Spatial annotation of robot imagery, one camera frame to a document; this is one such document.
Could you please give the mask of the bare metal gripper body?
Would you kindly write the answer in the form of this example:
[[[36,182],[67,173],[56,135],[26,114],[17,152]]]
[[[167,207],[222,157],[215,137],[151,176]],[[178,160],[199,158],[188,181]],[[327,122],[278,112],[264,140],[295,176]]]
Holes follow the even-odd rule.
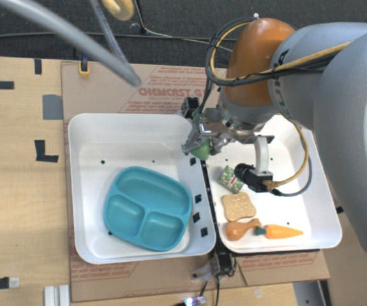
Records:
[[[273,117],[271,106],[215,106],[198,108],[199,133],[217,143],[254,144],[259,132]]]

